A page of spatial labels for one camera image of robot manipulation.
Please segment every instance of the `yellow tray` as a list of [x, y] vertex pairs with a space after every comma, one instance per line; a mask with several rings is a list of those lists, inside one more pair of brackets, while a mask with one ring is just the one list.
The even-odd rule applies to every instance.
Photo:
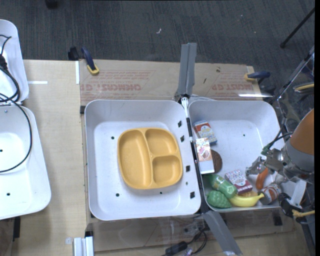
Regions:
[[171, 186], [183, 174], [179, 145], [162, 128], [126, 130], [118, 139], [117, 154], [122, 178], [134, 189]]

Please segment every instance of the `wooden table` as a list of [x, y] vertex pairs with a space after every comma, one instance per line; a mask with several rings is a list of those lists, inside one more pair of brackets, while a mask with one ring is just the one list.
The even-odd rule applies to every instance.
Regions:
[[[24, 60], [29, 99], [35, 115], [50, 180], [52, 198], [42, 211], [21, 216], [20, 238], [12, 256], [71, 256], [72, 238], [84, 237], [87, 226], [80, 87], [74, 61]], [[291, 232], [235, 239], [243, 255], [308, 255], [302, 227]], [[203, 253], [219, 252], [209, 241]], [[99, 252], [97, 255], [163, 255], [163, 247]]]

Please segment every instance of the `yellow banana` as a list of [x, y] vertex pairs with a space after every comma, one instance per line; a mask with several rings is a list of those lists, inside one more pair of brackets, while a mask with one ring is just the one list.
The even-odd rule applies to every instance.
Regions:
[[234, 197], [230, 198], [229, 201], [231, 204], [234, 206], [238, 207], [252, 207], [256, 205], [258, 200], [260, 198], [263, 198], [265, 195], [263, 193], [256, 195], [256, 196], [240, 196], [240, 195], [235, 195]]

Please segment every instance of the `soda can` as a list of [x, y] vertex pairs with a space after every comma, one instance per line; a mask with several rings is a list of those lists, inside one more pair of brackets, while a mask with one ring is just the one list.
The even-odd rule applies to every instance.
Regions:
[[259, 191], [259, 193], [264, 194], [264, 197], [260, 198], [260, 202], [263, 205], [269, 205], [278, 198], [281, 192], [280, 187], [276, 183], [271, 183]]

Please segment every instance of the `green toy grape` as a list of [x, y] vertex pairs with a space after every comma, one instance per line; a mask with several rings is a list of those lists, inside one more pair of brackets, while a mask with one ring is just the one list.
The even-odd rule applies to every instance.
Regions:
[[231, 203], [227, 197], [220, 191], [212, 190], [207, 198], [207, 202], [216, 208], [230, 208], [232, 207]]

